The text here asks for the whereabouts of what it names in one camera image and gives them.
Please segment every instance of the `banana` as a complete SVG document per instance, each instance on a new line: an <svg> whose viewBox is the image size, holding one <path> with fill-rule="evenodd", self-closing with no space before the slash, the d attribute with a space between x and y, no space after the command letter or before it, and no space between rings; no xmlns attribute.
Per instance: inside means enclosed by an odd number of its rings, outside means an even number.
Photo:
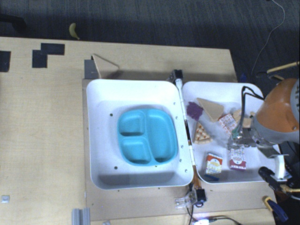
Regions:
<svg viewBox="0 0 300 225"><path fill-rule="evenodd" d="M78 35L76 34L75 32L75 28L76 28L76 23L72 23L69 27L69 32L70 32L70 35L74 38L77 38L78 40L80 40L80 38L78 37Z"/></svg>

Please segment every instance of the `wire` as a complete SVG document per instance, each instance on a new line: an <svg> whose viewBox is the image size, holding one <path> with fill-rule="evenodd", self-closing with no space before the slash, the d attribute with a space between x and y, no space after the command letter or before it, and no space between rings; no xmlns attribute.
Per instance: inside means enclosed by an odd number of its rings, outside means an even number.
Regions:
<svg viewBox="0 0 300 225"><path fill-rule="evenodd" d="M299 198L299 197L296 197L296 196L294 196L294 195L291 195L291 198L300 201L300 198Z"/></svg>
<svg viewBox="0 0 300 225"><path fill-rule="evenodd" d="M273 28L272 31L269 33L269 36L268 36L268 39L267 39L265 45L262 47L262 49L260 50L260 52L258 53L258 55L257 55L257 57L256 57L255 63L254 63L254 65L253 65L253 67L252 67L252 70L251 70L251 78L250 78L250 79L252 79L253 71L254 71L254 69L255 69L255 67L256 67L258 58L259 58L259 56L261 55L262 51L263 51L263 50L265 49L265 47L267 46L267 44L268 44L268 42L269 42L269 39L270 39L270 37L271 37L272 32L274 32L277 28L279 28L279 27L284 23L284 21L285 21L285 9L284 9L280 4L278 4L277 2L275 2L274 0L272 0L272 2L274 2L277 6L279 6L279 7L282 9L282 11L283 11L283 20L282 20L282 22L281 22L279 25L277 25L275 28Z"/></svg>
<svg viewBox="0 0 300 225"><path fill-rule="evenodd" d="M188 213L189 216L190 216L188 225L191 224L192 220L194 220L194 222L198 222L198 220L197 220L196 218L193 217L193 213L194 213L194 206L193 206L193 205L192 205L192 210L191 210L191 212L189 212L189 210L188 210L188 208L187 208L187 213Z"/></svg>
<svg viewBox="0 0 300 225"><path fill-rule="evenodd" d="M238 221L230 218L230 217L227 217L227 216L216 216L216 217L209 217L209 222L212 223L212 222L215 222L217 220L222 220L222 219L227 219L227 220L231 220L233 221L236 225L243 225L242 223L239 223Z"/></svg>
<svg viewBox="0 0 300 225"><path fill-rule="evenodd" d="M237 225L242 225L241 223L239 223L238 221L236 221L236 220L234 220L234 219L232 219L232 218L230 218L230 217L221 217L221 218L217 218L217 220L222 220L222 219L227 219L227 220L231 220L231 221L233 221L235 224L237 224Z"/></svg>
<svg viewBox="0 0 300 225"><path fill-rule="evenodd" d="M249 93L249 92L245 92L246 89L250 90L252 92L252 94ZM244 117L245 117L245 106L246 106L246 104L245 104L245 102L246 102L246 95L253 96L253 97L255 97L257 99L260 99L260 100L264 100L263 97L261 97L258 94L256 94L253 91L253 89L251 89L250 87L247 87L247 86L243 86L242 87L242 90L241 90L241 97L242 97L242 109L241 110L242 111L241 111L241 115L240 115L240 121L239 121L237 127L233 130L233 133L235 133L235 134L236 133L240 134L242 132L242 129L243 129L243 121L244 121Z"/></svg>

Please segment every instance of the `black tape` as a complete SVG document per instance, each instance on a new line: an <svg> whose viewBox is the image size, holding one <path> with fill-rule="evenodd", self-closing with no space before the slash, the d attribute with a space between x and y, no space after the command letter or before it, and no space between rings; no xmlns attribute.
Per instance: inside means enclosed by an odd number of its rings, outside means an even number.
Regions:
<svg viewBox="0 0 300 225"><path fill-rule="evenodd" d="M41 50L32 50L32 67L47 68L48 55L65 55L65 45L41 43Z"/></svg>
<svg viewBox="0 0 300 225"><path fill-rule="evenodd" d="M11 52L0 51L0 72L7 73L9 71Z"/></svg>

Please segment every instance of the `food scrap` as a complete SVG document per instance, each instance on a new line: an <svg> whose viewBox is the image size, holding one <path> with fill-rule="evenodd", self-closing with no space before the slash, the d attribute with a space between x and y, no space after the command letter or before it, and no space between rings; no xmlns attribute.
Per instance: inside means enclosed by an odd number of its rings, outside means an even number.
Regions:
<svg viewBox="0 0 300 225"><path fill-rule="evenodd" d="M255 113L254 112L251 112L250 113L250 116L254 116ZM240 121L240 117L241 117L241 109L239 110L236 110L233 114L232 114L234 120L239 123ZM252 122L252 119L251 118L244 118L243 120L243 128L250 128L251 127L251 122Z"/></svg>
<svg viewBox="0 0 300 225"><path fill-rule="evenodd" d="M205 131L204 127L200 122L196 125L196 131L194 136L194 143L196 144L205 144L212 141L210 135Z"/></svg>
<svg viewBox="0 0 300 225"><path fill-rule="evenodd" d="M187 114L190 116L192 119L198 121L200 116L202 115L203 108L198 106L196 103L189 102L187 106Z"/></svg>
<svg viewBox="0 0 300 225"><path fill-rule="evenodd" d="M200 106L205 110L212 122L216 122L223 114L224 107L220 104L213 103L211 101L197 98Z"/></svg>

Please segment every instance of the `white sink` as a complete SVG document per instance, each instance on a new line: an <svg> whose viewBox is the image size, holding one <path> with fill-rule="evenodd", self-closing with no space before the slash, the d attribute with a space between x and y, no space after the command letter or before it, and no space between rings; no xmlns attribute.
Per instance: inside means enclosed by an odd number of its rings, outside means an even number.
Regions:
<svg viewBox="0 0 300 225"><path fill-rule="evenodd" d="M101 189L185 186L193 178L188 139L177 88L165 81L98 79L87 87L90 132L90 176ZM119 117L133 109L166 112L176 130L178 152L168 163L138 166L122 157Z"/></svg>

